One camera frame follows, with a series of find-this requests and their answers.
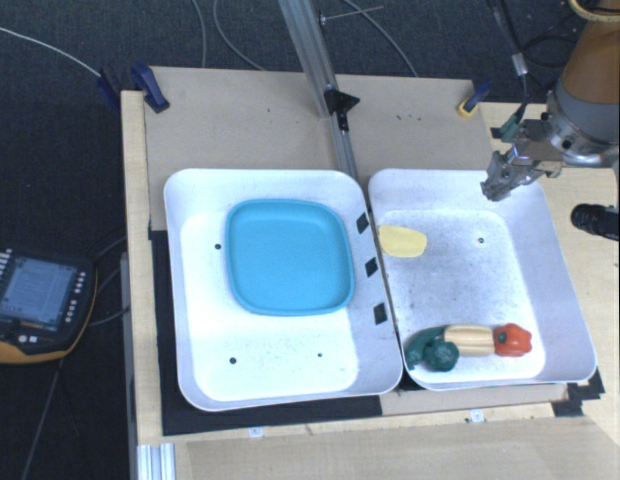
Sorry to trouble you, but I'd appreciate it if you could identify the yellow oval toy chip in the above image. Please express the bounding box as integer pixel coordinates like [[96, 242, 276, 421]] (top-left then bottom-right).
[[377, 223, 429, 259]]

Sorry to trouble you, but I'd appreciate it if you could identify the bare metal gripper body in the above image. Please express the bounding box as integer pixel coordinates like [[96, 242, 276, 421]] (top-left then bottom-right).
[[509, 113, 620, 179]]

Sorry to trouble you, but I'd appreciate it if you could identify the white plastic tray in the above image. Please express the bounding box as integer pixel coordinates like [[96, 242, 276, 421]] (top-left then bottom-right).
[[162, 167, 405, 413], [367, 167, 599, 392]]

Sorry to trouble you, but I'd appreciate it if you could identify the black cylinder on white bracket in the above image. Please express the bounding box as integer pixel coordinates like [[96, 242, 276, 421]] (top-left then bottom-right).
[[570, 202, 620, 242]]

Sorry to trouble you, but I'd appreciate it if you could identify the green toy pepper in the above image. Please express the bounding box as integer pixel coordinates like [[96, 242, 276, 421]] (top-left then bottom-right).
[[403, 326, 461, 373]]

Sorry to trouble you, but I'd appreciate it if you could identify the brown cardboard board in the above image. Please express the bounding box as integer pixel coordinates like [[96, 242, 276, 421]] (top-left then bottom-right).
[[143, 65, 569, 418]]

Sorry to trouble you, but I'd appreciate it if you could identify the blue plate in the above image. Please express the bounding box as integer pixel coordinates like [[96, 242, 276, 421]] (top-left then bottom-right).
[[224, 197, 356, 318]]

